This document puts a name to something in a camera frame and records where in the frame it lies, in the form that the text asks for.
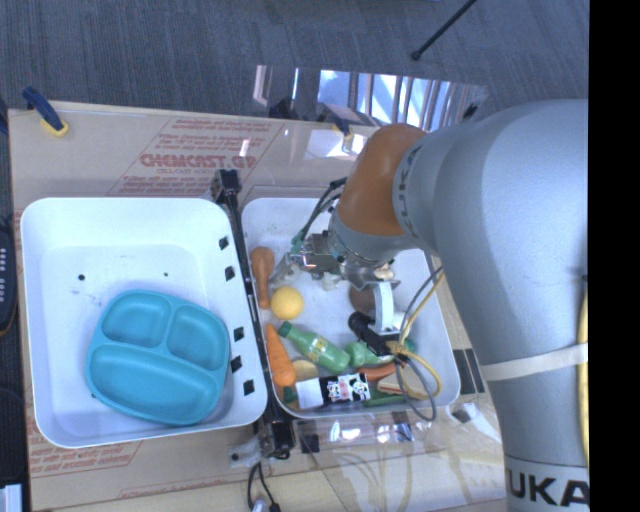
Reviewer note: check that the blue divided plate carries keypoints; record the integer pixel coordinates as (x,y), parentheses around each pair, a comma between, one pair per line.
(155,357)

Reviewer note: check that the yellow ball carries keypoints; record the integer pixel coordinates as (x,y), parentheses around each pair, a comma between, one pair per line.
(287,302)

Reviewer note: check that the orange carrot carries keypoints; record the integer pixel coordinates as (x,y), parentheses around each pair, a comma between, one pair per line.
(280,362)

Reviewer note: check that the toy sandwich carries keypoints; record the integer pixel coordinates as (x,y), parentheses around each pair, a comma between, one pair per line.
(392,385)

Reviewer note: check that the green bottle yellow label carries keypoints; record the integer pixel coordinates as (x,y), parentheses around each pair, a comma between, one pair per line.
(315,347)

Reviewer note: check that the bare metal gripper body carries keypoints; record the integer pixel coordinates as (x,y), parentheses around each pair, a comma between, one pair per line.
(325,252)

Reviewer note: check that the black and white milk carton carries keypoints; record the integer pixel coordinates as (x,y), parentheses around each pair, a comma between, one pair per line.
(340,389)

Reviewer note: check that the white plastic tray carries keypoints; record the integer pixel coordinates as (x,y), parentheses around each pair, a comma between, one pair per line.
(130,235)
(325,310)

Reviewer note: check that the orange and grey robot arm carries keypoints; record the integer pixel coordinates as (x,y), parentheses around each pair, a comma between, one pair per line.
(500,240)

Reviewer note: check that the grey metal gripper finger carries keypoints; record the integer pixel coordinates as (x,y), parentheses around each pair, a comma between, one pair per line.
(311,274)
(281,267)

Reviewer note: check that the brown cardboard board red print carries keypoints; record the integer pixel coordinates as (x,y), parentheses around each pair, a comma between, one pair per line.
(125,150)

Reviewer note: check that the brown round biscuit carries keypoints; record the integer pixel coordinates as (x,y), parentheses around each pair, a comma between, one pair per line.
(361,299)

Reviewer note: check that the orange sausage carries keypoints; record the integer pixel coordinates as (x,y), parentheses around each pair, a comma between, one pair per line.
(376,371)

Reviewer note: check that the small white toy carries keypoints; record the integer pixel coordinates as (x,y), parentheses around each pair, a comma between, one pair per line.
(331,282)

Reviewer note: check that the black cylinder on white bracket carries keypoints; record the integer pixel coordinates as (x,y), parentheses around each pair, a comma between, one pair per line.
(384,310)

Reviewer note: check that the green toy cucumber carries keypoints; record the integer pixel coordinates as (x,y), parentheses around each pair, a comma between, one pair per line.
(382,399)

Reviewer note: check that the beige toy bread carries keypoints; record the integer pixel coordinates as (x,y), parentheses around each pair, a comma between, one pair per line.
(305,369)

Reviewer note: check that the orange toy chicken drumstick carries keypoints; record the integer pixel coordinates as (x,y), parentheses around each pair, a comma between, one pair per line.
(262,270)

